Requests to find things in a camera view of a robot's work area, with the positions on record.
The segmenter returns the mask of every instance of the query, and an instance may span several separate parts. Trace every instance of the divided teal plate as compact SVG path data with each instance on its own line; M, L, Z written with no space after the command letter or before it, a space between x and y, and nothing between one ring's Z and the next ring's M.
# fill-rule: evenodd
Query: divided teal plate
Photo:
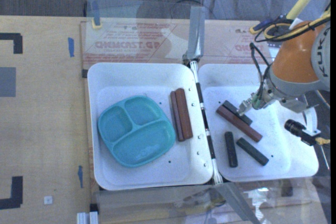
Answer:
M175 143L175 129L150 98L137 95L101 113L98 130L115 159L138 167L166 153Z

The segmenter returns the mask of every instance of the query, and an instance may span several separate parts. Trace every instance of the black corner marker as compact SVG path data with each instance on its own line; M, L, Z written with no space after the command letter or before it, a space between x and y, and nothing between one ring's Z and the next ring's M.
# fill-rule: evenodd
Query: black corner marker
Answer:
M13 41L13 53L23 53L23 38L20 33L0 33L0 40L12 40Z
M237 159L237 154L236 154L235 141L233 139L233 133L226 132L224 134L224 137L225 137L227 157L229 160L229 166L232 168L237 167L238 159Z
M268 163L269 159L259 150L253 147L250 143L248 143L244 138L241 137L240 139L238 139L236 144L261 165L265 166Z
M10 198L0 199L1 209L19 208L23 203L23 176L12 177L12 189Z

